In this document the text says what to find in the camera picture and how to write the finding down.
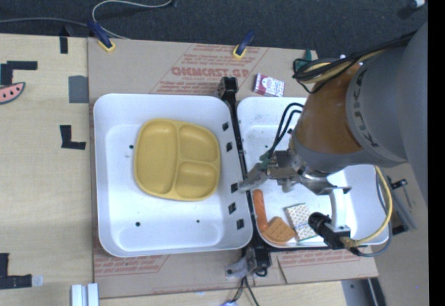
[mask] white object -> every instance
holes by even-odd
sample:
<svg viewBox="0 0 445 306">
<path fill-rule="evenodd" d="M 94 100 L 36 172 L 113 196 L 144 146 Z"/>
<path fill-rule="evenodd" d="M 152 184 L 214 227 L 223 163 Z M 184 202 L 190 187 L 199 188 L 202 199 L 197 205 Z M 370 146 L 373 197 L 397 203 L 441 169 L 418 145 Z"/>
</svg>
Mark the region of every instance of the white object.
<svg viewBox="0 0 445 306">
<path fill-rule="evenodd" d="M 304 104 L 305 99 L 248 97 L 239 103 L 238 117 L 241 121 L 240 130 L 248 170 L 258 163 L 259 157 L 271 147 L 284 109 L 292 102 Z M 295 127 L 298 116 L 297 113 L 293 115 L 289 128 Z M 289 146 L 289 139 L 290 134 L 285 135 L 276 150 L 286 150 Z M 351 237 L 354 239 L 364 238 L 374 233 L 385 219 L 385 212 L 378 198 L 373 166 L 349 166 L 330 175 L 328 180 L 333 185 L 352 188 L 349 193 L 344 195 L 344 199 L 339 198 L 336 201 L 334 207 L 343 209 L 343 211 L 337 210 L 339 219 L 336 223 L 343 224 L 345 221 L 351 229 Z M 287 220 L 284 208 L 298 203 L 306 203 L 311 213 L 321 212 L 332 216 L 329 195 L 317 196 L 301 184 L 296 184 L 295 188 L 288 193 L 283 193 L 275 180 L 268 180 L 259 188 L 264 194 L 266 215 L 269 220 L 276 216 Z M 388 230 L 386 229 L 368 244 L 381 244 L 387 238 Z M 291 239 L 287 243 L 273 246 L 277 248 L 318 248 L 324 247 L 325 244 L 322 238 L 317 236 L 300 242 Z"/>
<path fill-rule="evenodd" d="M 70 290 L 70 306 L 99 306 L 97 284 L 72 285 Z"/>
<path fill-rule="evenodd" d="M 242 180 L 227 105 L 215 97 L 109 94 L 94 106 L 99 240 L 117 257 L 239 249 L 251 239 L 248 201 L 232 185 Z M 203 201 L 146 194 L 136 184 L 133 155 L 148 120 L 182 120 L 209 129 L 221 151 L 220 181 Z"/>
</svg>

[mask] small box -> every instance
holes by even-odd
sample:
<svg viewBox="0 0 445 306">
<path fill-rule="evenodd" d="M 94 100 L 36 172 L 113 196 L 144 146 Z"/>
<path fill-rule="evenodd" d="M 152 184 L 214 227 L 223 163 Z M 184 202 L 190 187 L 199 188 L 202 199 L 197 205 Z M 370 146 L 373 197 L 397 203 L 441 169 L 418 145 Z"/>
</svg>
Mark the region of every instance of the small box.
<svg viewBox="0 0 445 306">
<path fill-rule="evenodd" d="M 258 74 L 253 92 L 267 97 L 283 97 L 284 82 Z"/>
</svg>

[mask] watermelon slice toy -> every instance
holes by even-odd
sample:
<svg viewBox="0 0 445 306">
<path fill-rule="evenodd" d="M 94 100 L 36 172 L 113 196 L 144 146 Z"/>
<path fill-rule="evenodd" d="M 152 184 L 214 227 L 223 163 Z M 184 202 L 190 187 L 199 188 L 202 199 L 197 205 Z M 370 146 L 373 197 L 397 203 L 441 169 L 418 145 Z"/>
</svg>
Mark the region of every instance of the watermelon slice toy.
<svg viewBox="0 0 445 306">
<path fill-rule="evenodd" d="M 24 82 L 14 83 L 13 85 L 0 86 L 0 104 L 6 104 L 13 101 L 21 95 L 24 88 Z"/>
</svg>

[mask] yellow plate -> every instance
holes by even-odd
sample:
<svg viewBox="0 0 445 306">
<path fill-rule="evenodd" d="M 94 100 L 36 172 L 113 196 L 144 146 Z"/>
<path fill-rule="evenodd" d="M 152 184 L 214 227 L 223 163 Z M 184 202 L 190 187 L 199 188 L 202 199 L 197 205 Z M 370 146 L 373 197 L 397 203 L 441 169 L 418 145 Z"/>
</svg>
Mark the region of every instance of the yellow plate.
<svg viewBox="0 0 445 306">
<path fill-rule="evenodd" d="M 220 179 L 218 139 L 196 124 L 150 120 L 140 128 L 133 168 L 138 186 L 150 195 L 203 200 L 215 192 Z"/>
</svg>

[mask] white cable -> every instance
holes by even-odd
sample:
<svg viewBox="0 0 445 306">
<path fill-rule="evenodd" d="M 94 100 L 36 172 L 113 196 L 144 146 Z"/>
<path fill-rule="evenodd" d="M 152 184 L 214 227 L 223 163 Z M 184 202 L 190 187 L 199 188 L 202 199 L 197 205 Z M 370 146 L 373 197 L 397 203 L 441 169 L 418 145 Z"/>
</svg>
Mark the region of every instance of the white cable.
<svg viewBox="0 0 445 306">
<path fill-rule="evenodd" d="M 171 3 L 173 2 L 173 0 L 167 0 L 165 3 L 162 4 L 157 4 L 157 5 L 149 5 L 149 4 L 141 4 L 141 3 L 135 3 L 135 2 L 130 2 L 130 1 L 122 1 L 122 0 L 106 0 L 103 2 L 100 2 L 98 4 L 96 4 L 96 6 L 92 9 L 91 15 L 92 15 L 92 19 L 97 22 L 96 20 L 96 10 L 98 9 L 98 7 L 103 6 L 106 3 L 119 3 L 119 4 L 125 4 L 128 6 L 135 6 L 135 7 L 141 7 L 141 8 L 149 8 L 149 9 L 155 9 L 155 8 L 163 8 L 166 6 L 169 6 Z M 116 34 L 112 31 L 109 31 L 108 29 L 106 29 L 105 27 L 103 27 L 101 25 L 102 29 L 108 33 L 109 35 L 112 35 L 115 38 L 120 38 L 120 39 L 128 39 L 124 36 L 121 36 L 119 34 Z"/>
</svg>

